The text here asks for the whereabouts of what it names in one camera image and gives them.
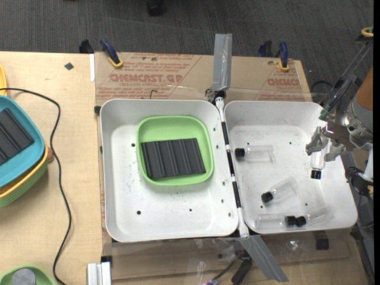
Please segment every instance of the green plastic tray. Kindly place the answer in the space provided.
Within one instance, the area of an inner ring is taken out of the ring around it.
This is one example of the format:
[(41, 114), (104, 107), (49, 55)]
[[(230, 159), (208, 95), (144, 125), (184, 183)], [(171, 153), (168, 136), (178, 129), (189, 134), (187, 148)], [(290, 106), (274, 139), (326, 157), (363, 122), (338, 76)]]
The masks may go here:
[[(196, 138), (201, 152), (205, 173), (151, 179), (147, 176), (141, 143), (149, 141)], [(154, 116), (144, 119), (137, 128), (137, 159), (145, 180), (154, 185), (182, 186), (206, 181), (214, 171), (213, 152), (205, 125), (191, 116)]]
[(12, 285), (13, 275), (15, 274), (16, 271), (23, 268), (27, 268), (29, 270), (32, 270), (32, 272), (34, 272), (34, 274), (36, 275), (36, 285), (57, 285), (54, 279), (45, 271), (43, 271), (42, 268), (36, 265), (31, 265), (31, 264), (18, 266), (16, 268), (9, 270), (5, 274), (0, 275), (0, 285)]

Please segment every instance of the blue clamp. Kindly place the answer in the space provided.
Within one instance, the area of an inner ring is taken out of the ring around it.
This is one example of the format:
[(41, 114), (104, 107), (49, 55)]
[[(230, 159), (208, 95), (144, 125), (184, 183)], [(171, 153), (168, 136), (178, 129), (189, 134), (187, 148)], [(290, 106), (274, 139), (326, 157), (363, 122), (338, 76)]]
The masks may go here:
[(119, 59), (118, 54), (116, 53), (116, 50), (113, 48), (113, 46), (109, 43), (109, 41), (105, 38), (100, 39), (100, 44), (102, 45), (103, 49), (106, 50), (109, 57), (109, 62), (115, 67), (120, 68), (123, 65), (123, 62), (121, 59)]
[(278, 66), (283, 72), (289, 70), (289, 65), (287, 64), (287, 45), (283, 41), (280, 43), (280, 62)]

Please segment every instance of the gray round object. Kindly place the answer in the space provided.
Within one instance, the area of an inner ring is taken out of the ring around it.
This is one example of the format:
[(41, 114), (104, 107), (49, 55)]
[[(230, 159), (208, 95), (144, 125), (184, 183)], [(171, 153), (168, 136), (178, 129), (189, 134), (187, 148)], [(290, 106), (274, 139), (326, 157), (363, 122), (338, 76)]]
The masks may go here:
[(12, 277), (12, 285), (36, 285), (36, 275), (30, 269), (20, 269)]

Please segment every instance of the caster wheel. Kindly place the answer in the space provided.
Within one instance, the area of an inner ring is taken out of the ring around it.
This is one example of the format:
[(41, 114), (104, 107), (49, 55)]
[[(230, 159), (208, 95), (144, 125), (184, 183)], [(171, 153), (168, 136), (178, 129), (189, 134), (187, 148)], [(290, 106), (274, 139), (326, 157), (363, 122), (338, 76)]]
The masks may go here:
[(162, 13), (162, 2), (159, 0), (149, 0), (147, 2), (148, 13), (152, 16), (158, 16)]

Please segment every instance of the white tray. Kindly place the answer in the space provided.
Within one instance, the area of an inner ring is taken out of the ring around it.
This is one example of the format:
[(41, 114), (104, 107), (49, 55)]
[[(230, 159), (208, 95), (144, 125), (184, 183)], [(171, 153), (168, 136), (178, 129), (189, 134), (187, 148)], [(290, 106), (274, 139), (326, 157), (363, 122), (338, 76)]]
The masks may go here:
[[(206, 126), (214, 149), (214, 172), (206, 182), (157, 186), (138, 170), (136, 132), (145, 118), (189, 115)], [(100, 111), (107, 231), (118, 242), (219, 237), (233, 233), (238, 214), (220, 117), (204, 101), (106, 102)]]
[[(357, 210), (340, 157), (326, 163), (321, 180), (311, 179), (305, 146), (321, 107), (308, 102), (231, 102), (226, 105), (227, 130), (234, 150), (272, 145), (275, 163), (247, 164), (234, 158), (244, 222), (257, 233), (283, 233), (346, 228), (355, 224)], [(206, 182), (188, 186), (156, 186), (138, 170), (136, 133), (145, 118), (189, 115), (206, 126), (213, 148), (214, 172)], [(106, 102), (100, 111), (104, 160), (107, 231), (118, 242), (220, 237), (238, 227), (238, 211), (219, 112), (200, 100), (131, 100)], [(297, 197), (265, 205), (261, 194), (285, 178), (297, 181)], [(303, 227), (257, 228), (260, 214), (300, 216), (321, 206), (333, 216)]]

